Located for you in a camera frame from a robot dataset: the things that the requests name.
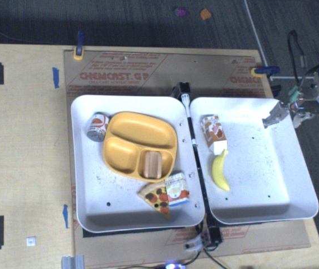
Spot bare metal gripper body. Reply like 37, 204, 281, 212
287, 78, 319, 117

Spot white plastic tray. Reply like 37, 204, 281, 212
70, 94, 206, 234
189, 96, 319, 225

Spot brown and white carton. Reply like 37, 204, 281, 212
199, 114, 228, 156

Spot yellow banana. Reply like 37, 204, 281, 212
211, 149, 231, 192

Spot thin black and white rod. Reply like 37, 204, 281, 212
181, 93, 218, 229

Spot white and orange carton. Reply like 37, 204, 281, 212
164, 172, 191, 207

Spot brown cardboard board, red print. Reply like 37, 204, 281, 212
63, 49, 312, 266

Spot brown toy sausage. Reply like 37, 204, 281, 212
142, 150, 163, 179

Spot purple toy grapes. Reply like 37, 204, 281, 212
173, 7, 189, 18

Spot toy pizza slice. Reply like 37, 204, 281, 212
137, 180, 172, 221

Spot yellow divided plate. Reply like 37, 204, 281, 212
102, 111, 178, 183

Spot orange and white can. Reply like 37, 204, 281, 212
86, 112, 110, 143

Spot black block with thin wires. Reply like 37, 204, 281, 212
172, 82, 192, 99
205, 222, 224, 247

